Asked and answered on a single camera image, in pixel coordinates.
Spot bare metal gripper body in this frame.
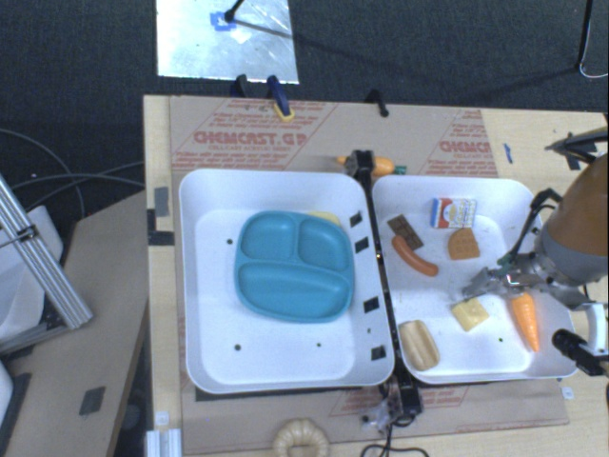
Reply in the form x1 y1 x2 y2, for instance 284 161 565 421
492 252 591 309

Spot yellow cheese wedge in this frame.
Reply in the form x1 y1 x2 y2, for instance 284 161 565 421
450 297 491 333

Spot orange-brown biscuit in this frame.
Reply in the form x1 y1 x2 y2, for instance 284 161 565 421
446 227 481 262

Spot orange carrot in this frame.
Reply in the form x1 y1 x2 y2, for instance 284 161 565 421
509 291 542 354

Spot white plastic tray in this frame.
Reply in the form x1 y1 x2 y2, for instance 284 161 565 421
370 173 580 386
177 168 397 395

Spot red, white and blue carton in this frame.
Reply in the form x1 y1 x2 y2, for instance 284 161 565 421
429 197 479 230

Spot orange-red sausage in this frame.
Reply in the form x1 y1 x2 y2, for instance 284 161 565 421
390 234 440 278

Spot beige bread bun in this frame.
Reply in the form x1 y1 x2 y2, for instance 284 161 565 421
398 319 441 372

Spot brown chocolate bar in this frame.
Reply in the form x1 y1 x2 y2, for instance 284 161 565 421
385 213 425 251

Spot thin black and white rod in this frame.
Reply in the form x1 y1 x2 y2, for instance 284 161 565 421
356 169 414 389

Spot orange toy food, green end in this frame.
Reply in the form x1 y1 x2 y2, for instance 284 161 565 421
336 155 409 177

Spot pale yellow toy food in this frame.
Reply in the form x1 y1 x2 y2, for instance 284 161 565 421
306 210 343 229

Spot blue divided plate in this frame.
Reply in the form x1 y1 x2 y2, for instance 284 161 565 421
233 209 356 325

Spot beige doughnut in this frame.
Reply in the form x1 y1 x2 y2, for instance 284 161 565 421
271 417 331 457

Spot brown cardboard board, red print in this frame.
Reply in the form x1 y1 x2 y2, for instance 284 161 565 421
168 94 571 446

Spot black cylinder on white bracket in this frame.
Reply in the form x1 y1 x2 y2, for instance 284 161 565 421
551 302 609 378

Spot black block with thin wires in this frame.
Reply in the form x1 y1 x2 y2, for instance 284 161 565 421
380 373 424 428
345 149 378 178

